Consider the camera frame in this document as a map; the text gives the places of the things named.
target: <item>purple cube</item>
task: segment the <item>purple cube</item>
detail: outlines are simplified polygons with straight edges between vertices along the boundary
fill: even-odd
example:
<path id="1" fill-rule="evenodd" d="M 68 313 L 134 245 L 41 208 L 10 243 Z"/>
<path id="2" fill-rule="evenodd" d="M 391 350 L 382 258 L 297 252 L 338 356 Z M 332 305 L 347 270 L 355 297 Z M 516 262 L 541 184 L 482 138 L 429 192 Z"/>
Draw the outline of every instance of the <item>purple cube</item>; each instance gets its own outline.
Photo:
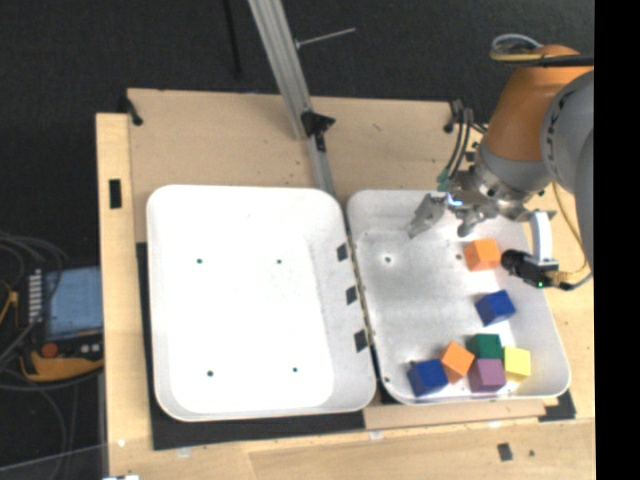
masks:
<path id="1" fill-rule="evenodd" d="M 485 326 L 502 322 L 516 312 L 507 290 L 488 293 L 476 302 L 476 309 Z"/>
<path id="2" fill-rule="evenodd" d="M 413 363 L 407 372 L 407 376 L 416 396 L 439 391 L 449 383 L 440 359 Z"/>
<path id="3" fill-rule="evenodd" d="M 476 359 L 467 376 L 474 393 L 498 391 L 507 383 L 502 359 Z"/>

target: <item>robotic arm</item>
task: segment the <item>robotic arm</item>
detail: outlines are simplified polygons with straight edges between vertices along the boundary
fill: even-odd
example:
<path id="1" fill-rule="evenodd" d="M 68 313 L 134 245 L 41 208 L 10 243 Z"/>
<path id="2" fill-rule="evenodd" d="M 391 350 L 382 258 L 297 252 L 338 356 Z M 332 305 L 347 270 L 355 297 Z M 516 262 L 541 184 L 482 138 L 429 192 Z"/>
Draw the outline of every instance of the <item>robotic arm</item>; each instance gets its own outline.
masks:
<path id="1" fill-rule="evenodd" d="M 525 203 L 558 183 L 575 196 L 582 245 L 593 273 L 593 57 L 513 34 L 494 40 L 491 57 L 513 64 L 515 70 L 483 129 L 474 161 L 468 170 L 456 167 L 448 176 L 443 172 L 443 196 L 425 197 L 409 235 L 429 229 L 447 208 L 462 220 L 459 236 L 499 215 L 537 225 L 540 212 L 528 210 Z M 502 265 L 539 287 L 574 287 L 558 275 L 557 262 L 546 254 L 506 251 Z"/>

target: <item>blue cube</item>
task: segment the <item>blue cube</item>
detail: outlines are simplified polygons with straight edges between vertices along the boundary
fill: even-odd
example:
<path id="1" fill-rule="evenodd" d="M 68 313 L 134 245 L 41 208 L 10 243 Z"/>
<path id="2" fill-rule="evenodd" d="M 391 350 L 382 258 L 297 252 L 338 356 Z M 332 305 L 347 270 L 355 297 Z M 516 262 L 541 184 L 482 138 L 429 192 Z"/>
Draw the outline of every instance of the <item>blue cube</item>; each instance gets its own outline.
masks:
<path id="1" fill-rule="evenodd" d="M 516 312 L 507 290 L 485 295 L 476 302 L 476 309 L 485 326 L 502 322 Z"/>
<path id="2" fill-rule="evenodd" d="M 413 363 L 407 372 L 407 376 L 416 396 L 439 391 L 449 383 L 440 359 Z"/>

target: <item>white tray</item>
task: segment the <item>white tray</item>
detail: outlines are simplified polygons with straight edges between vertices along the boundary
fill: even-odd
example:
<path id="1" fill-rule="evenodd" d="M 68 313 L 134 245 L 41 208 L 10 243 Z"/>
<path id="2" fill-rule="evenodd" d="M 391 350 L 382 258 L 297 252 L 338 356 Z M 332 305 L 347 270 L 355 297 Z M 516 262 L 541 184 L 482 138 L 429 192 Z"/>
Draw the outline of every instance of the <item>white tray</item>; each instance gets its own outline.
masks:
<path id="1" fill-rule="evenodd" d="M 347 205 L 364 304 L 389 394 L 405 404 L 562 394 L 569 386 L 569 365 L 544 291 L 509 276 L 501 266 L 471 272 L 463 255 L 466 244 L 486 237 L 495 238 L 501 251 L 529 251 L 523 225 L 498 217 L 460 238 L 460 221 L 447 211 L 435 227 L 411 240 L 407 226 L 425 195 L 367 190 L 354 194 Z M 516 314 L 485 327 L 474 301 L 502 289 Z M 499 334 L 503 345 L 530 350 L 531 376 L 488 394 L 472 393 L 464 377 L 416 397 L 407 378 L 409 363 L 437 358 L 449 341 L 464 345 L 477 333 Z"/>
<path id="2" fill-rule="evenodd" d="M 371 401 L 375 373 L 334 198 L 171 185 L 149 198 L 147 228 L 154 383 L 169 415 L 337 413 Z"/>

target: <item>block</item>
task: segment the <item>block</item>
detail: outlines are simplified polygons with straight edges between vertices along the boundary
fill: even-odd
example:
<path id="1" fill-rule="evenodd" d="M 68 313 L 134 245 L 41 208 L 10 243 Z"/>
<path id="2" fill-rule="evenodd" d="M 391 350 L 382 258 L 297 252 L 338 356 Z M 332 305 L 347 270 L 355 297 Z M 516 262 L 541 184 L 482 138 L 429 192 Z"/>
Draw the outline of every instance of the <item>block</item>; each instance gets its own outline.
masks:
<path id="1" fill-rule="evenodd" d="M 519 347 L 503 348 L 504 372 L 508 381 L 522 382 L 531 375 L 531 352 Z"/>
<path id="2" fill-rule="evenodd" d="M 469 388 L 474 393 L 498 391 L 507 383 L 502 359 L 476 359 L 469 373 Z"/>
<path id="3" fill-rule="evenodd" d="M 476 334 L 466 342 L 467 350 L 476 358 L 502 359 L 502 340 L 499 334 Z"/>
<path id="4" fill-rule="evenodd" d="M 493 238 L 480 238 L 467 244 L 463 250 L 467 267 L 472 272 L 490 270 L 500 265 L 500 249 Z"/>
<path id="5" fill-rule="evenodd" d="M 440 359 L 429 359 L 413 363 L 407 372 L 407 376 L 416 396 L 440 391 L 449 383 Z"/>
<path id="6" fill-rule="evenodd" d="M 507 290 L 488 293 L 475 306 L 485 327 L 507 320 L 516 312 Z"/>
<path id="7" fill-rule="evenodd" d="M 440 356 L 440 362 L 451 384 L 458 382 L 467 374 L 475 357 L 473 353 L 455 341 L 451 341 L 447 345 Z"/>

